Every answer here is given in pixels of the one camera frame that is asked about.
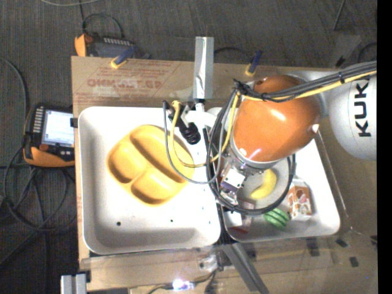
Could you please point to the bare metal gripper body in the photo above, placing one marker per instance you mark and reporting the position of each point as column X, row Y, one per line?
column 233, row 179

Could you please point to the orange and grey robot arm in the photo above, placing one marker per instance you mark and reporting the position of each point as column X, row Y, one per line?
column 275, row 127

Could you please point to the white and red packet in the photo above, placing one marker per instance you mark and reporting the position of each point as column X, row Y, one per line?
column 237, row 220
column 247, row 205

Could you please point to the yellow banana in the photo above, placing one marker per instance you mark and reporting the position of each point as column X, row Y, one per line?
column 266, row 187

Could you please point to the green ribbed round toy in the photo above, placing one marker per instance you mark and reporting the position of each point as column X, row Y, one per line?
column 276, row 218

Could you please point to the white and brown carton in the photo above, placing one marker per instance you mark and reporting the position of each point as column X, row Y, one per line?
column 300, row 202

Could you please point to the yellow divided plate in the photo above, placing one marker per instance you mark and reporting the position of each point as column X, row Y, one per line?
column 147, row 170

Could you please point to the white plastic tray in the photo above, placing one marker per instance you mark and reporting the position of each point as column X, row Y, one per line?
column 137, row 225
column 318, row 219

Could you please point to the brown cardboard board, red print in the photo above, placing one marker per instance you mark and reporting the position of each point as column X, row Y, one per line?
column 92, row 96

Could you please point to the black cylinder on white bracket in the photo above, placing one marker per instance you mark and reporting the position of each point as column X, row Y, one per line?
column 191, row 133

